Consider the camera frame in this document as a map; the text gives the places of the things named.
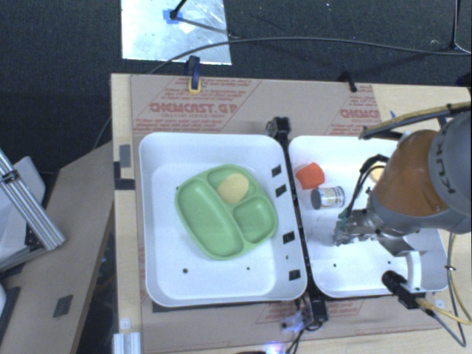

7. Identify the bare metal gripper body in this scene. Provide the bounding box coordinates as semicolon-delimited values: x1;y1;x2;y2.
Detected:
333;209;384;247

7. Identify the small white labelled can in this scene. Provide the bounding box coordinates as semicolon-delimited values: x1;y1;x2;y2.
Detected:
310;185;346;210

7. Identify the white plastic tray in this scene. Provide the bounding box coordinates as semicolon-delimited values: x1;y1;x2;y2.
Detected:
138;131;309;308
287;134;449;299

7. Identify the pale yellow round object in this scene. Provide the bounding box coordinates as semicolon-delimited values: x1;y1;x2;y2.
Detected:
368;164;386;184

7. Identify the thin black rod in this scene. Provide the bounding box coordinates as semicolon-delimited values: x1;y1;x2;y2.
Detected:
277;132;320;302

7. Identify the orange cylinder block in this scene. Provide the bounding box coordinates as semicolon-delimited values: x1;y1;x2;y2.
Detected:
294;162;326;190

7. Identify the yellow oval biscuit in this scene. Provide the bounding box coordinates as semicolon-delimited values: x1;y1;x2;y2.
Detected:
216;173;251;205

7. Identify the brown cardboard board red print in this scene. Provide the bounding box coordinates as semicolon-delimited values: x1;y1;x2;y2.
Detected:
130;74;445;354

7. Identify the green divided plate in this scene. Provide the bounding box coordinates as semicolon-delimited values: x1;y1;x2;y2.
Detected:
174;163;279;261

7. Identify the black cylinder on white bracket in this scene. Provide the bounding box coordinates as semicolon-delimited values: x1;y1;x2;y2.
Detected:
381;250;428;310

